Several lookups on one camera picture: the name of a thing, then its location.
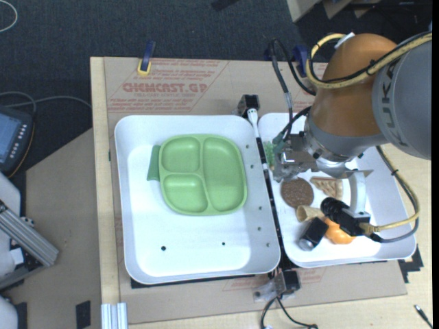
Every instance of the yellow clamp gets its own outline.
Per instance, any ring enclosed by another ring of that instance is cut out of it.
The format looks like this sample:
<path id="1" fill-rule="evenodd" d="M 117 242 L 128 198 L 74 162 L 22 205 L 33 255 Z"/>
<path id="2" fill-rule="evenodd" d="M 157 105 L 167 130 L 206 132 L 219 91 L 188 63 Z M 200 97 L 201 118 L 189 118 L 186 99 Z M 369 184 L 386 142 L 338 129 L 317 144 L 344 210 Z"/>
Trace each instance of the yellow clamp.
<path id="1" fill-rule="evenodd" d="M 156 48 L 156 42 L 153 40 L 149 40 L 146 43 L 145 53 L 143 54 L 143 58 L 139 61 L 139 65 L 137 66 L 137 73 L 143 77 L 148 75 L 151 71 L 151 58 L 154 54 L 154 49 Z"/>

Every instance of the orange object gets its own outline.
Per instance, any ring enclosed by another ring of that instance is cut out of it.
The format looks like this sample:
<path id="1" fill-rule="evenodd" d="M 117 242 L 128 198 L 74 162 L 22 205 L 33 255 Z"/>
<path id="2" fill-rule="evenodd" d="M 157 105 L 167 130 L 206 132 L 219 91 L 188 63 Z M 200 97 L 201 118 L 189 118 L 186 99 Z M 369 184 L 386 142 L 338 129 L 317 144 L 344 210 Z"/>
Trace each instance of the orange object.
<path id="1" fill-rule="evenodd" d="M 355 236 L 351 236 L 340 229 L 340 225 L 333 222 L 328 217 L 324 219 L 324 222 L 329 226 L 327 232 L 324 234 L 329 240 L 335 244 L 350 244 Z"/>
<path id="2" fill-rule="evenodd" d="M 323 79 L 346 77 L 378 60 L 396 44 L 376 34 L 358 34 L 343 42 L 333 54 Z M 372 111 L 375 76 L 338 89 L 319 88 L 311 108 L 312 119 L 322 131 L 338 136 L 372 136 L 381 131 Z"/>

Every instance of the cardboard sheet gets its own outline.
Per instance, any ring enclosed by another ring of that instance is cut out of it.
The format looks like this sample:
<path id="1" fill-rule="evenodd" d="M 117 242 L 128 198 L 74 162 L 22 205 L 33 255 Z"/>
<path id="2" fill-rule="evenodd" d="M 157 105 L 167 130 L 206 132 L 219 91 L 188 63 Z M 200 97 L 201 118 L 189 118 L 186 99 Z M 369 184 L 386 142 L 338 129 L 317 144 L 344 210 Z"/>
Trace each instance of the cardboard sheet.
<path id="1" fill-rule="evenodd" d="M 242 95 L 258 95 L 259 116 L 285 112 L 281 86 L 271 62 L 152 59 L 148 77 L 137 75 L 136 58 L 104 58 L 108 130 L 115 204 L 117 258 L 121 301 L 128 305 L 131 324 L 261 310 L 253 289 L 267 275 L 229 278 L 133 289 L 123 261 L 123 228 L 114 129 L 129 114 L 231 114 Z M 292 94 L 295 111 L 313 97 L 294 81 L 286 62 L 281 72 Z M 316 65 L 321 75 L 325 64 Z M 397 261 L 297 269 L 302 288 L 285 300 L 303 306 L 406 294 Z"/>
<path id="2" fill-rule="evenodd" d="M 26 177 L 26 216 L 60 253 L 54 266 L 7 295 L 15 304 L 27 304 L 29 329 L 85 328 L 81 323 L 100 328 L 93 131 L 32 167 Z"/>

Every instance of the white cable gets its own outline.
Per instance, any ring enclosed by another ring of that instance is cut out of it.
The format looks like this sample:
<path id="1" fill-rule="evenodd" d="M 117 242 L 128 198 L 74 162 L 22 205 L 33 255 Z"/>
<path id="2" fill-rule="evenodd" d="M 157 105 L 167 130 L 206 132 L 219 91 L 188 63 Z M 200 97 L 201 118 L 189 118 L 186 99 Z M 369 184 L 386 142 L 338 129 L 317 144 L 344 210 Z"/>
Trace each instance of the white cable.
<path id="1" fill-rule="evenodd" d="M 285 102 L 287 103 L 287 107 L 293 108 L 293 98 L 291 96 L 291 93 L 289 91 L 287 91 L 286 93 L 283 94 L 284 98 L 285 98 Z"/>
<path id="2" fill-rule="evenodd" d="M 28 95 L 26 93 L 22 93 L 21 91 L 5 91 L 4 93 L 0 93 L 0 97 L 6 96 L 6 95 L 14 95 L 14 94 L 25 96 L 30 101 L 21 102 L 21 103 L 13 103 L 10 105 L 4 105 L 5 107 L 15 108 L 15 107 L 21 107 L 21 106 L 27 106 L 27 105 L 34 105 L 34 112 L 36 112 L 36 103 L 38 103 L 38 102 L 44 102 L 44 101 L 49 101 L 49 100 L 59 100 L 59 99 L 70 99 L 70 100 L 75 100 L 75 101 L 81 102 L 84 105 L 91 108 L 91 104 L 89 104 L 87 101 L 84 101 L 84 100 L 79 99 L 77 97 L 68 96 L 68 95 L 57 95 L 57 96 L 51 96 L 51 97 L 43 97 L 42 99 L 35 100 L 30 95 Z"/>
<path id="3" fill-rule="evenodd" d="M 4 4 L 8 5 L 10 8 L 12 8 L 12 10 L 14 11 L 14 14 L 15 14 L 14 22 L 12 22 L 6 28 L 0 29 L 0 33 L 1 33 L 1 32 L 6 32 L 8 29 L 11 29 L 12 27 L 14 27 L 15 23 L 19 19 L 19 13 L 16 11 L 16 8 L 11 3 L 8 3 L 7 1 L 4 1 L 4 0 L 0 0 L 0 3 L 4 3 Z"/>

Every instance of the yellow cable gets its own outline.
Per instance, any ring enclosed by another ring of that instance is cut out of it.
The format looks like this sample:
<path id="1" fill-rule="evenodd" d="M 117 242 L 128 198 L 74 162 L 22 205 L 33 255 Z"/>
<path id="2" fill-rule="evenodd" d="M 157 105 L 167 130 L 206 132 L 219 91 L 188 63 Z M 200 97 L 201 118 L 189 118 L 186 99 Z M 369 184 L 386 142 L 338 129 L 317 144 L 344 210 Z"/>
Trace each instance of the yellow cable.
<path id="1" fill-rule="evenodd" d="M 398 176 L 399 184 L 404 186 L 405 189 L 407 189 L 408 193 L 411 195 L 412 199 L 414 200 L 415 213 L 411 217 L 409 217 L 407 219 L 404 219 L 402 221 L 397 221 L 397 222 L 394 222 L 394 223 L 385 224 L 383 226 L 373 226 L 372 224 L 369 224 L 369 223 L 361 223 L 360 227 L 365 230 L 366 234 L 372 234 L 372 233 L 380 232 L 382 230 L 392 229 L 392 228 L 403 226 L 403 225 L 405 225 L 407 223 L 411 223 L 411 222 L 415 221 L 417 218 L 419 218 L 419 214 L 420 214 L 420 211 L 418 209 L 418 198 L 417 198 L 416 194 L 409 187 L 407 182 L 396 172 L 396 170 L 392 166 L 392 163 L 388 159 L 387 155 L 384 153 L 384 151 L 380 147 L 379 147 L 379 153 L 388 162 L 389 168 L 391 168 L 391 170 L 393 172 L 395 172 L 395 175 Z"/>
<path id="2" fill-rule="evenodd" d="M 398 49 L 395 49 L 394 51 L 391 51 L 382 60 L 374 63 L 372 66 L 365 69 L 364 72 L 360 73 L 358 76 L 356 76 L 352 79 L 327 83 L 327 82 L 323 82 L 323 81 L 319 80 L 318 78 L 314 77 L 313 73 L 311 72 L 311 60 L 313 59 L 313 57 L 315 56 L 315 54 L 317 53 L 319 48 L 321 48 L 324 44 L 326 44 L 330 40 L 341 39 L 341 38 L 345 37 L 345 34 L 330 34 L 328 36 L 325 36 L 321 40 L 319 40 L 317 42 L 317 44 L 314 45 L 314 47 L 311 49 L 311 57 L 309 59 L 307 59 L 307 61 L 305 63 L 305 71 L 306 71 L 306 74 L 307 74 L 309 81 L 312 84 L 314 84 L 315 86 L 317 86 L 318 88 L 325 88 L 325 89 L 343 88 L 345 86 L 350 86 L 350 85 L 356 84 L 356 83 L 366 79 L 367 77 L 374 75 L 377 71 L 382 69 L 385 65 L 387 65 L 387 64 L 391 63 L 393 60 L 401 57 L 404 53 L 408 52 L 409 50 L 411 50 L 411 49 L 413 49 L 413 48 L 415 48 L 415 47 L 417 47 L 425 42 L 432 40 L 432 36 L 433 36 L 433 32 L 429 32 L 429 33 L 426 33 L 422 36 L 419 36 L 418 38 L 415 38 L 415 39 L 407 42 L 407 44 L 399 47 Z"/>

